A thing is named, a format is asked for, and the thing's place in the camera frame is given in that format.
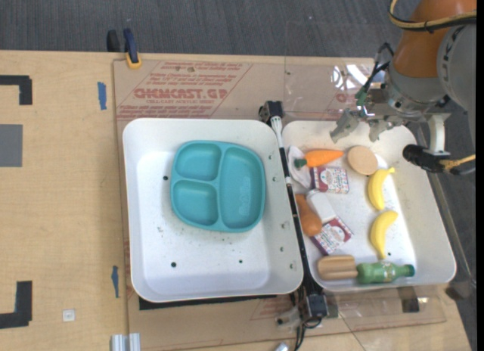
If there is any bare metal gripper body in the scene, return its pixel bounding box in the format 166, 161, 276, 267
358, 88, 430, 126

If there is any tan round biscuit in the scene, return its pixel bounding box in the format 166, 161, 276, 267
346, 144, 380, 176

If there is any orange carrot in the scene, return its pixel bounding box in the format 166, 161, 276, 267
293, 148, 346, 170

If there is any purple and white packet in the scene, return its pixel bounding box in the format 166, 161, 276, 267
309, 165, 350, 194
310, 217, 355, 256

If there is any yellow banana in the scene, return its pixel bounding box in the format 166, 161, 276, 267
367, 166, 396, 212
369, 210, 399, 261

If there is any white crumpled packet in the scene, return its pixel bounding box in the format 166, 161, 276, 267
287, 145, 313, 189

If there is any white plastic bottle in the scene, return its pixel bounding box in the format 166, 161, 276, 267
306, 188, 337, 224

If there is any thin black and white rod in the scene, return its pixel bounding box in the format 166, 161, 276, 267
269, 115, 323, 298

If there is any orange pear-shaped toy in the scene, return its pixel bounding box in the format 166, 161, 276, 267
294, 193, 324, 238

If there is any white plastic tray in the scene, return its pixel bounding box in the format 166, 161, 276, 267
122, 116, 305, 303
281, 120, 458, 294

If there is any teal divided plate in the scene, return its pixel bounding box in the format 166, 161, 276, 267
169, 139, 267, 234

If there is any green plastic bottle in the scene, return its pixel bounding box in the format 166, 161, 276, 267
355, 260, 416, 286

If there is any tan hot dog bun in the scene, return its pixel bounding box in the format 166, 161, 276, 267
316, 254, 358, 282

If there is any brown cardboard board red print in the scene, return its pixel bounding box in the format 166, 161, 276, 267
112, 57, 448, 351

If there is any black cylinder on white bracket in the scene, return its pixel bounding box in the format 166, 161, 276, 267
402, 113, 453, 174

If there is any black block with thin wires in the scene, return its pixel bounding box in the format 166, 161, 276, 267
305, 293, 330, 319
258, 100, 286, 123

